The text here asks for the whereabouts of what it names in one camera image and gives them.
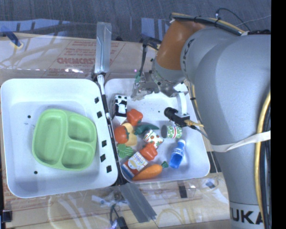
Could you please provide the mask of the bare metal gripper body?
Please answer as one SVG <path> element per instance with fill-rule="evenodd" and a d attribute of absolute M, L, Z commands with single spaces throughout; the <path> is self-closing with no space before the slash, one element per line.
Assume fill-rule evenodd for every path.
<path fill-rule="evenodd" d="M 176 82 L 172 78 L 172 72 L 143 72 L 137 73 L 134 84 L 139 86 L 140 92 L 149 89 L 152 93 L 163 93 L 168 97 L 176 95 Z"/>

